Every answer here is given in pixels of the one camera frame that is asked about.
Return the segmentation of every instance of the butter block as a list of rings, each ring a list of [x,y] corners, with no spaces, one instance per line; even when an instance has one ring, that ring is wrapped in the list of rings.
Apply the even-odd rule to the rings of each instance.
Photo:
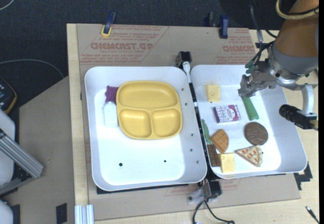
[[[218,84],[205,85],[207,100],[210,103],[216,103],[221,101],[221,86]]]
[[[223,173],[235,171],[234,153],[219,154],[221,169]]]

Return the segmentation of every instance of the purple package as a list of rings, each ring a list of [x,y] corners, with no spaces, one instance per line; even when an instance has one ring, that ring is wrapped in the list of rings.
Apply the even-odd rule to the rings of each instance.
[[[231,122],[241,120],[241,115],[238,111],[237,105],[221,105],[214,108],[216,121]]]

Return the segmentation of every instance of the yellow divided plate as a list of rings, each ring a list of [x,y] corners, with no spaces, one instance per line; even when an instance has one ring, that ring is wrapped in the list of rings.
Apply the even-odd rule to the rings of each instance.
[[[126,82],[118,88],[116,105],[119,126],[131,138],[166,139],[182,128],[178,93],[165,82]]]

